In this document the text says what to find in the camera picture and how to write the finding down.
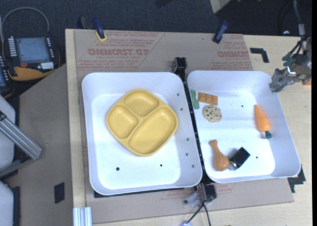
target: white tray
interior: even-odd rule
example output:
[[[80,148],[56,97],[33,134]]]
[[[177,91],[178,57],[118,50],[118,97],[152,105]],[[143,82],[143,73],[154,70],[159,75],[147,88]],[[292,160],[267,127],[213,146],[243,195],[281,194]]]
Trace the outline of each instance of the white tray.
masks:
[[[206,173],[215,182],[237,182],[298,174],[300,161],[278,95],[269,89],[271,78],[260,71],[193,71],[190,90],[218,96],[219,122],[202,114],[205,103],[194,110]],[[257,129],[254,105],[258,104],[270,123],[272,138]],[[227,157],[241,147],[251,155],[237,170],[217,171],[209,141],[216,139]]]
[[[13,222],[13,192],[0,181],[0,222],[1,226],[12,226]]]
[[[145,89],[177,114],[178,129],[155,154],[140,157],[123,147],[106,126],[112,105],[133,89]],[[170,72],[102,72],[82,82],[89,175],[93,189],[117,195],[197,185],[202,168],[181,79]]]

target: toy chicken leg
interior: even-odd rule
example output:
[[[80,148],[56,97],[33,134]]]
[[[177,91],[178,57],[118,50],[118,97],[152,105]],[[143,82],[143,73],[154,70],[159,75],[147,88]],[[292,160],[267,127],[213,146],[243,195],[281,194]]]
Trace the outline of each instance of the toy chicken leg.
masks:
[[[230,166],[229,159],[219,150],[217,140],[212,140],[209,144],[212,146],[214,151],[213,165],[216,170],[223,171],[228,169]]]
[[[261,132],[265,132],[266,139],[272,138],[272,134],[268,131],[269,122],[259,105],[254,105],[258,128]]]

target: green object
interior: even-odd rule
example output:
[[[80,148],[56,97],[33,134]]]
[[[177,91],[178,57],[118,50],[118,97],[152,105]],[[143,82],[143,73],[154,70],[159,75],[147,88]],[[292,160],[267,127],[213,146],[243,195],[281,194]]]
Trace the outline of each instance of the green object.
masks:
[[[195,90],[190,91],[190,97],[192,99],[194,109],[196,109],[196,110],[199,109],[199,102],[196,99],[196,91]]]
[[[265,131],[265,137],[266,139],[272,138],[272,134],[269,131]]]
[[[285,55],[285,56],[282,58],[282,61],[288,61],[291,56],[292,56],[292,52],[289,52],[287,55]]]

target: carrot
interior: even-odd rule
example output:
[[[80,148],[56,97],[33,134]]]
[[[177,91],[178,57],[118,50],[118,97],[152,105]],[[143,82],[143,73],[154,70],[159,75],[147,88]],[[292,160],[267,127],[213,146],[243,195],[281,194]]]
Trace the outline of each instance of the carrot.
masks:
[[[272,138],[272,134],[268,131],[270,128],[269,122],[264,112],[262,111],[259,105],[254,105],[254,109],[256,112],[256,120],[257,120],[259,130],[261,132],[265,132],[266,139]]]

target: screen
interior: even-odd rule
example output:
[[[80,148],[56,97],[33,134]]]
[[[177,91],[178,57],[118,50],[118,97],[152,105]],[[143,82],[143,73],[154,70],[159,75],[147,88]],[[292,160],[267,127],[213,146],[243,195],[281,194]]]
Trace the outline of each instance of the screen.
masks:
[[[50,61],[50,55],[44,37],[17,38],[16,45],[21,62],[34,63]]]

